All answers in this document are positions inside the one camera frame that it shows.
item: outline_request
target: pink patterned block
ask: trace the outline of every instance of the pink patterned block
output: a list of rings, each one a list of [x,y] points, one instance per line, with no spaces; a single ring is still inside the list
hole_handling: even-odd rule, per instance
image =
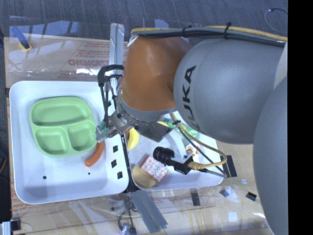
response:
[[[140,168],[147,172],[150,177],[152,177],[158,183],[160,183],[165,175],[168,173],[168,169],[166,169],[162,163],[155,160],[150,155],[142,163]]]

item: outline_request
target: sausage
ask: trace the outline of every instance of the sausage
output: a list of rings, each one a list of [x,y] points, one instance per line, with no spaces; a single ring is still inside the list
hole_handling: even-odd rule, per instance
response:
[[[92,154],[92,156],[90,158],[88,158],[85,161],[85,165],[87,167],[94,165],[99,160],[99,158],[101,157],[103,149],[104,149],[104,142],[97,143],[95,152]]]

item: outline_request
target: gray floor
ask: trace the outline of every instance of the gray floor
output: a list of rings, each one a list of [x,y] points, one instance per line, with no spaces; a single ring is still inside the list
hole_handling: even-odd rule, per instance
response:
[[[270,13],[269,9],[278,8]],[[78,37],[107,39],[110,23],[125,26],[126,39],[135,27],[154,27],[155,19],[171,27],[226,25],[287,36],[288,0],[0,0],[0,28],[47,24],[55,21],[85,23]],[[8,152],[4,57],[0,49],[0,149]]]

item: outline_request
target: green plate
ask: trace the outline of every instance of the green plate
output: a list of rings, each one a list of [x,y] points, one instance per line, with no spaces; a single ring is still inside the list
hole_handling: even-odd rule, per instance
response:
[[[39,100],[31,107],[29,117],[35,142],[48,156],[82,153],[91,150],[97,143],[92,111],[79,97]]]

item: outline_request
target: toy sausage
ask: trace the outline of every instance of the toy sausage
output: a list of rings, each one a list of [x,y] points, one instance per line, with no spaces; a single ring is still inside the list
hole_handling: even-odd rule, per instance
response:
[[[97,143],[95,152],[92,154],[90,158],[88,158],[85,161],[85,165],[87,167],[94,165],[101,157],[103,150],[104,150],[104,142]]]

